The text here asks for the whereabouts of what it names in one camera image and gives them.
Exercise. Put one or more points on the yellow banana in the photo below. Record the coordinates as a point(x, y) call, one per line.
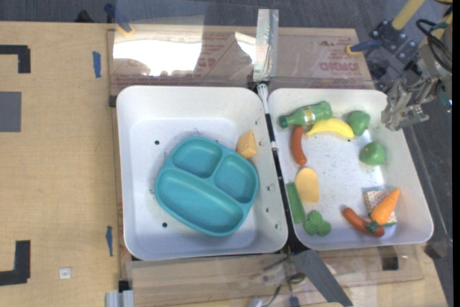
point(332, 127)

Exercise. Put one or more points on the teal divided plate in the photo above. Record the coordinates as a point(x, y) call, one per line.
point(194, 197)

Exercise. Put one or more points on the green bell pepper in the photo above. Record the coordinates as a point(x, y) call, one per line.
point(358, 122)
point(373, 154)

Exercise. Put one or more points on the yellow cheese wedge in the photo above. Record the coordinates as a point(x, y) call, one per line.
point(247, 145)

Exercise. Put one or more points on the white plastic tray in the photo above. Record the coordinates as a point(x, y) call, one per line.
point(143, 190)
point(345, 172)

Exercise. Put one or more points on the brown cardboard board red print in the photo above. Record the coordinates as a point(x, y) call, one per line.
point(305, 57)

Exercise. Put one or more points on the green bottle yellow label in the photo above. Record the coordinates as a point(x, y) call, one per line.
point(305, 114)

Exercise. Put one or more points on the orange sausage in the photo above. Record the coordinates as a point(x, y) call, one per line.
point(298, 145)

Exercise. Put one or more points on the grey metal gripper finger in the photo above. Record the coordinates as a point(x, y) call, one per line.
point(394, 102)
point(413, 115)

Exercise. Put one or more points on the red orange chili pepper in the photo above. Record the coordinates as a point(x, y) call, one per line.
point(357, 222)

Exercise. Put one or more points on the green grapes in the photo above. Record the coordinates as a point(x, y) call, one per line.
point(317, 224)

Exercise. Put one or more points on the orange carrot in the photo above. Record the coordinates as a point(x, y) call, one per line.
point(385, 207)

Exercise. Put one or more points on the yellow bread slice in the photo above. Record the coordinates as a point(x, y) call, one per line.
point(307, 185)

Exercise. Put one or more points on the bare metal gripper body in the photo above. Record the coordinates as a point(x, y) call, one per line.
point(431, 82)

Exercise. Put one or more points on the green flat stick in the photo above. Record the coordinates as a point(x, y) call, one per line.
point(295, 204)

